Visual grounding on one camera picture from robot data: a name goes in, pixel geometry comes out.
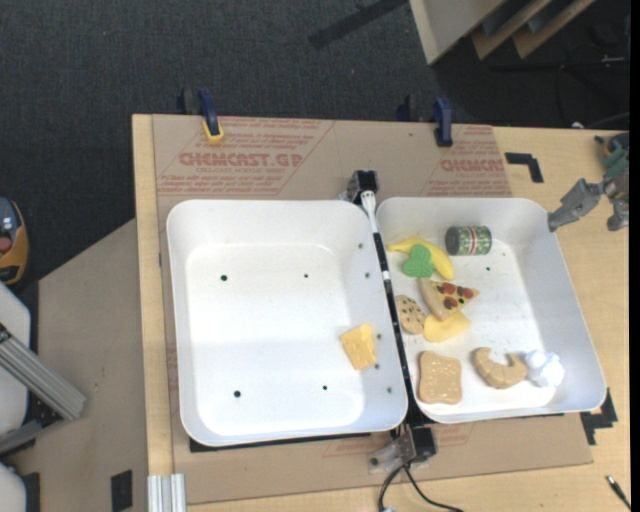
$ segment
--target green can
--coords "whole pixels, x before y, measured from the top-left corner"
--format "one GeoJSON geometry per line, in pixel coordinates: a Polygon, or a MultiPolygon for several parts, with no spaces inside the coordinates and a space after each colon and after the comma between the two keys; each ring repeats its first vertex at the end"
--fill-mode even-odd
{"type": "Polygon", "coordinates": [[[450,227],[444,237],[447,252],[452,256],[487,254],[491,242],[491,231],[487,226],[450,227]]]}

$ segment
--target dark floor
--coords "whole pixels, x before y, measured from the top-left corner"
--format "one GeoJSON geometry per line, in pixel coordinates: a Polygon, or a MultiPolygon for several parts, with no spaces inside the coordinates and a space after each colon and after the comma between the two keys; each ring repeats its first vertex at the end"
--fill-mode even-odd
{"type": "Polygon", "coordinates": [[[176,113],[183,85],[209,88],[220,114],[238,116],[393,121],[408,94],[424,120],[436,97],[464,123],[568,128],[629,111],[628,64],[559,64],[629,57],[631,0],[596,1],[525,60],[509,41],[480,61],[463,38],[429,66],[401,1],[317,44],[375,3],[0,0],[0,195],[25,216],[28,279],[134,217],[131,115],[176,113]],[[491,70],[540,63],[553,65],[491,70]]]}

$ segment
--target cheese slice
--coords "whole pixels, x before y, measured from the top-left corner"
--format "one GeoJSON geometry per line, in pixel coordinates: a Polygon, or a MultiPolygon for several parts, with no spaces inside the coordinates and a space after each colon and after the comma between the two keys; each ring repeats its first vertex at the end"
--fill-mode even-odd
{"type": "Polygon", "coordinates": [[[362,324],[340,336],[340,341],[356,370],[362,370],[376,362],[373,329],[369,324],[362,324]]]}

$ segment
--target wooden table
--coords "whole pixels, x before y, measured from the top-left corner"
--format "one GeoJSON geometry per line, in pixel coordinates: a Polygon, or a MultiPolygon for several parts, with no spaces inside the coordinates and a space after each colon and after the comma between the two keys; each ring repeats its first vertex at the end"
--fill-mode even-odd
{"type": "MultiPolygon", "coordinates": [[[[544,183],[533,183],[526,166],[505,167],[514,197],[553,211],[560,198],[584,177],[602,179],[602,148],[595,135],[577,129],[495,128],[501,153],[531,153],[544,183]]],[[[164,345],[159,235],[151,115],[133,116],[136,222],[140,263],[142,339],[148,470],[174,472],[164,345]]],[[[433,500],[471,510],[624,510],[607,484],[612,475],[631,498],[629,398],[629,230],[610,232],[611,204],[600,204],[579,222],[562,226],[557,236],[618,416],[614,428],[598,430],[594,463],[559,469],[456,478],[424,484],[433,500]]],[[[260,498],[191,506],[197,512],[376,511],[377,487],[260,498]]],[[[386,501],[398,511],[429,510],[409,484],[392,486],[386,501]]]]}

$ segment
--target orange and black tool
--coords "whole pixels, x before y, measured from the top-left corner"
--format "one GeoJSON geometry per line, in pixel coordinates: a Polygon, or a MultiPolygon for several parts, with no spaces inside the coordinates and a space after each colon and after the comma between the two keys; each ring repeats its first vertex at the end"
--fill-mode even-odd
{"type": "Polygon", "coordinates": [[[0,197],[0,281],[18,284],[29,263],[27,228],[14,201],[0,197]]]}

